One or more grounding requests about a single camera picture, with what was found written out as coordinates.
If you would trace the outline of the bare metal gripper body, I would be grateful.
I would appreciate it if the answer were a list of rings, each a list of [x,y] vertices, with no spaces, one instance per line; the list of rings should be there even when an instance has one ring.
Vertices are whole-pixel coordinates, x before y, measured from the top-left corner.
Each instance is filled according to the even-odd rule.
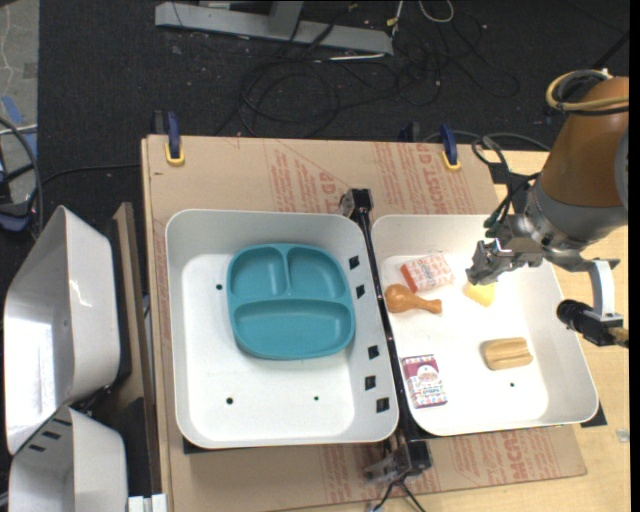
[[[543,260],[541,234],[526,214],[509,214],[495,237],[495,258],[499,270],[538,267]]]

